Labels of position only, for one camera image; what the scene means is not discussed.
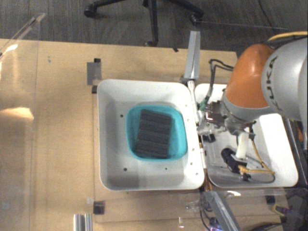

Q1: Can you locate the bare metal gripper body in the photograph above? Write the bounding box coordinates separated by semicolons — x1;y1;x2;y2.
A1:
196;101;229;137

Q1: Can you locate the teal plastic bowl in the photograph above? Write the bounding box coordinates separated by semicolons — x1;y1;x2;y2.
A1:
125;104;188;162

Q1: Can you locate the dark grey ribbed foam block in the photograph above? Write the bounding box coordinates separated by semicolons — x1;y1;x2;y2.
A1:
133;109;174;159

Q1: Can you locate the white plastic tray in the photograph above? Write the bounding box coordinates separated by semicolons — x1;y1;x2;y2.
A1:
96;78;205;192
193;83;299;189

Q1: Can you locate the black office chair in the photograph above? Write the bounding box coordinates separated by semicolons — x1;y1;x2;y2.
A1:
83;0;205;47

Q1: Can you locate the black cylinder on white bracket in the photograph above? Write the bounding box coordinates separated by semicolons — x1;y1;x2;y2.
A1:
220;131;250;173

